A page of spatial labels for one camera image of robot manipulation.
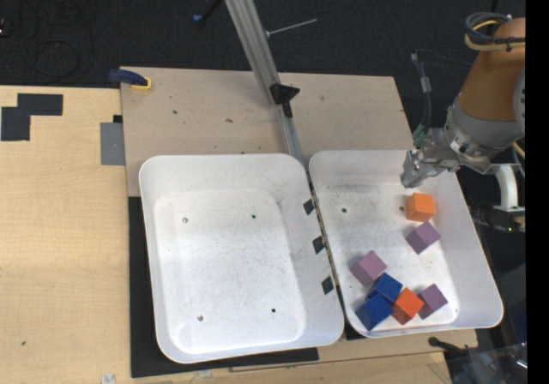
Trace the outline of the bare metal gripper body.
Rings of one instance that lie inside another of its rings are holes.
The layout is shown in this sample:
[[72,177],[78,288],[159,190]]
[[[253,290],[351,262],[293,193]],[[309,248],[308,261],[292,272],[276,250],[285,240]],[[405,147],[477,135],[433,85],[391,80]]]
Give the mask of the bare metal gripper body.
[[416,167],[422,173],[455,172],[466,166],[479,173],[490,170],[488,152],[460,133],[429,132],[416,152]]

